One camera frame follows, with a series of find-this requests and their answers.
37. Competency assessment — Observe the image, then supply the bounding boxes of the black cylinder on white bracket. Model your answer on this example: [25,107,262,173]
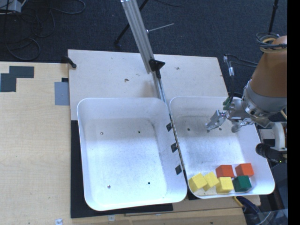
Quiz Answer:
[255,122,288,165]

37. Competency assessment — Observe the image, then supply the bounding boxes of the white plastic tray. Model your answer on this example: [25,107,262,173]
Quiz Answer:
[76,97,188,212]
[169,96,276,200]

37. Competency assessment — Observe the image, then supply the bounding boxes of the pale wood board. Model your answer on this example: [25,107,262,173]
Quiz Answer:
[67,49,262,217]

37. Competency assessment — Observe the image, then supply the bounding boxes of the green cube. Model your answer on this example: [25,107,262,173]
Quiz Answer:
[232,175,253,193]

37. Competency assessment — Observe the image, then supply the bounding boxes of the yellow cube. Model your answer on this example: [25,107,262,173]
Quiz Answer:
[203,171,220,192]
[215,177,234,195]
[188,172,208,193]

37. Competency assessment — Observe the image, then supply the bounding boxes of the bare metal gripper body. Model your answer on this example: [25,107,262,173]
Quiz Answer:
[225,97,273,128]

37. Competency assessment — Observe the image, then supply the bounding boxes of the orange cube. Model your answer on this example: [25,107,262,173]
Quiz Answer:
[215,164,235,179]
[234,163,255,178]

